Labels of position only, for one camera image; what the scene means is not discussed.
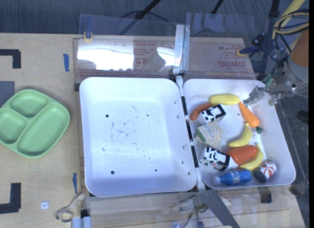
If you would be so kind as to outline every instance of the toy carrot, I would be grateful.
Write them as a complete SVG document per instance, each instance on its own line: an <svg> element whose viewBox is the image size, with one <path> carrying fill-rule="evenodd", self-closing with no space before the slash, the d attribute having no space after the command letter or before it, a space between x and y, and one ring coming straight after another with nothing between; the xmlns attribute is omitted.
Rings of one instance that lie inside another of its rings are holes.
<svg viewBox="0 0 314 228"><path fill-rule="evenodd" d="M239 102L239 106L245 121L251 127L257 127L260 124L259 119L247 108L242 102Z"/></svg>

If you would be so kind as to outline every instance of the blue tape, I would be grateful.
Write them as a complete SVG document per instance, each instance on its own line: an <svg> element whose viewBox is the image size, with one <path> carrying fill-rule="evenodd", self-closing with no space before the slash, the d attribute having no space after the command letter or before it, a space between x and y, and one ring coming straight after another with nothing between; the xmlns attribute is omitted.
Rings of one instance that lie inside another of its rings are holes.
<svg viewBox="0 0 314 228"><path fill-rule="evenodd" d="M66 53L63 54L63 62L64 62L65 72L69 72L70 61L69 61L69 55Z"/></svg>
<svg viewBox="0 0 314 228"><path fill-rule="evenodd" d="M76 173L73 173L72 182L73 182L75 194L77 194L78 193L78 188L77 188L78 180L77 180L77 174Z"/></svg>

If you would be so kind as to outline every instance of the yellow banana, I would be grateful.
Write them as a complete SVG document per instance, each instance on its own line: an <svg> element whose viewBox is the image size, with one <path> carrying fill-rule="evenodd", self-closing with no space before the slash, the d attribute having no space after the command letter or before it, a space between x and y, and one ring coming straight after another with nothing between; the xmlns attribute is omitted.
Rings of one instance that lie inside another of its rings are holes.
<svg viewBox="0 0 314 228"><path fill-rule="evenodd" d="M233 105L233 104L238 104L240 102L240 98L235 95L227 95L227 94L214 95L210 97L209 102L213 106L216 106L218 104Z"/></svg>
<svg viewBox="0 0 314 228"><path fill-rule="evenodd" d="M252 134L252 131L249 127L249 124L246 123L244 126L244 132L242 133L241 137L237 140L232 141L229 144L229 147L230 148L237 148L237 147L247 145L250 142L252 135L253 134Z"/></svg>
<svg viewBox="0 0 314 228"><path fill-rule="evenodd" d="M263 162L264 154L261 151L259 144L257 144L257 148L259 149L257 151L257 154L250 161L241 164L240 168L252 171L252 170L256 169L257 167L259 167L259 165Z"/></svg>

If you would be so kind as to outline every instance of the toy hot dog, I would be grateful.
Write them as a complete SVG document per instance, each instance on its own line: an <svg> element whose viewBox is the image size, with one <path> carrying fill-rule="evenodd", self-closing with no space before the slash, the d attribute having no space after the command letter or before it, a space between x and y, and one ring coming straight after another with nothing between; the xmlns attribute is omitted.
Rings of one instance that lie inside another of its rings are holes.
<svg viewBox="0 0 314 228"><path fill-rule="evenodd" d="M195 121L195 120L197 119L198 115L199 115L202 111L204 111L204 110L206 110L206 109L208 109L208 108L210 108L210 107L211 107L211 103L210 103L210 102L206 102L206 103L204 103L204 104L202 104L202 105L197 106L197 107L192 111L192 113L190 114L190 120L191 120L191 121Z"/></svg>

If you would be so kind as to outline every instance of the green plastic plate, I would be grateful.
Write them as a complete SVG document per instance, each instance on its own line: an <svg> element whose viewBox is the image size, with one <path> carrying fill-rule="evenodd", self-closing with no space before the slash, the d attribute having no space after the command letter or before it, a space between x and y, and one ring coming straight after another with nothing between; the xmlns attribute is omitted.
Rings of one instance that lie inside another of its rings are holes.
<svg viewBox="0 0 314 228"><path fill-rule="evenodd" d="M0 142L28 158L47 154L70 123L69 111L33 89L19 91L0 108Z"/></svg>

